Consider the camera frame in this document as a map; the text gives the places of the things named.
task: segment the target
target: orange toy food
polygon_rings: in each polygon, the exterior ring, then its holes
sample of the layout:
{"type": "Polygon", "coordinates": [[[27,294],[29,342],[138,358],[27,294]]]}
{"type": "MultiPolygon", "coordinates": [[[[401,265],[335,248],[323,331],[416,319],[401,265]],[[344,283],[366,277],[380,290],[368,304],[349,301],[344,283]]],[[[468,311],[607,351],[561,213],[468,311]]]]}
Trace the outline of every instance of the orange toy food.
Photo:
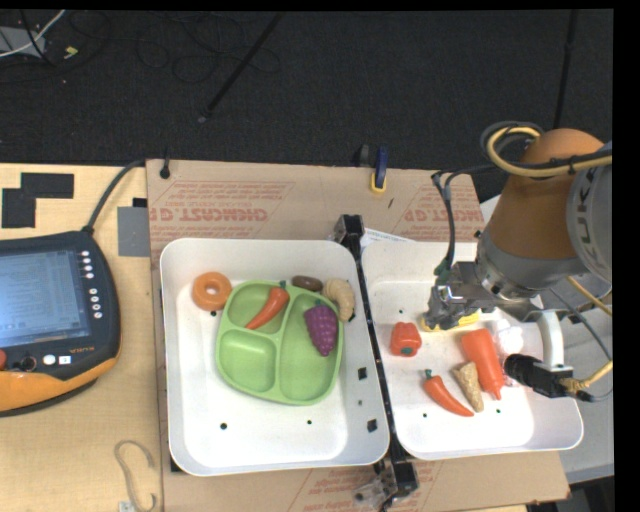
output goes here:
{"type": "Polygon", "coordinates": [[[282,281],[280,282],[280,286],[274,286],[269,290],[269,296],[264,306],[262,306],[260,311],[245,325],[247,329],[257,329],[263,326],[287,305],[287,302],[289,302],[289,292],[285,290],[284,287],[285,282],[282,281]]]}
{"type": "Polygon", "coordinates": [[[431,370],[425,370],[424,372],[427,379],[422,383],[422,387],[431,398],[449,412],[460,416],[473,416],[473,412],[462,405],[460,401],[449,392],[440,375],[431,375],[431,370]]]}
{"type": "Polygon", "coordinates": [[[464,334],[462,348],[467,358],[476,363],[478,380],[482,389],[500,400],[500,389],[504,386],[504,374],[493,336],[489,330],[476,329],[464,334]]]}
{"type": "Polygon", "coordinates": [[[191,298],[205,311],[218,311],[224,307],[231,293],[231,281],[220,272],[207,272],[193,282],[191,298]]]}
{"type": "Polygon", "coordinates": [[[422,346],[418,327],[412,322],[397,322],[391,331],[391,353],[396,356],[413,357],[422,346]]]}

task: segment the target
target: toy donut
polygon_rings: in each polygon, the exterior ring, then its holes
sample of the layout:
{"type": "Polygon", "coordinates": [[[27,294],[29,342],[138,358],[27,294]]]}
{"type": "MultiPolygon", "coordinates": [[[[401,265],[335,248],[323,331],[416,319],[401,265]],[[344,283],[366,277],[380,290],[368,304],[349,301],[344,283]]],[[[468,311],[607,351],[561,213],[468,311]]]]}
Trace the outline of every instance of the toy donut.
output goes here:
{"type": "Polygon", "coordinates": [[[227,276],[220,272],[207,272],[193,282],[191,298],[205,311],[218,311],[227,303],[231,289],[227,276]]]}

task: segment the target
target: toy tomato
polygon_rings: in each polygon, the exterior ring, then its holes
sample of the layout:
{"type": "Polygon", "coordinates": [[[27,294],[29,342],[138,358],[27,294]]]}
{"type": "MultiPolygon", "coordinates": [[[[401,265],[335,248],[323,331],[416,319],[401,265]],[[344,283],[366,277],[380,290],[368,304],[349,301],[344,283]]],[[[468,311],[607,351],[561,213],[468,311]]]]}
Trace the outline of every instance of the toy tomato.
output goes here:
{"type": "Polygon", "coordinates": [[[391,353],[396,356],[413,357],[422,346],[418,327],[413,322],[397,322],[391,331],[391,353]]]}

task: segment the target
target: cardboard box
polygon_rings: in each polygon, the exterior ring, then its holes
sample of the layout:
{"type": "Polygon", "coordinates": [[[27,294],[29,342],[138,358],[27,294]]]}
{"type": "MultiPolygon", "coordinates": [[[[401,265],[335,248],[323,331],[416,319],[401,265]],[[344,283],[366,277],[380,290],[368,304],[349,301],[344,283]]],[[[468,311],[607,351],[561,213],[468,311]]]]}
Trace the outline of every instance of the cardboard box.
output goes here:
{"type": "MultiPolygon", "coordinates": [[[[372,170],[365,168],[175,160],[163,179],[162,164],[147,162],[147,183],[165,510],[370,510],[353,501],[353,491],[376,476],[370,466],[209,478],[171,470],[158,259],[167,243],[183,237],[330,239],[343,214],[361,215],[366,228],[383,233],[447,241],[446,211],[432,173],[388,169],[386,191],[379,194],[370,190],[372,170]]],[[[484,221],[468,176],[454,182],[453,205],[457,240],[473,241],[484,221]]],[[[569,494],[556,452],[413,462],[420,487],[393,510],[470,510],[569,494]]]]}

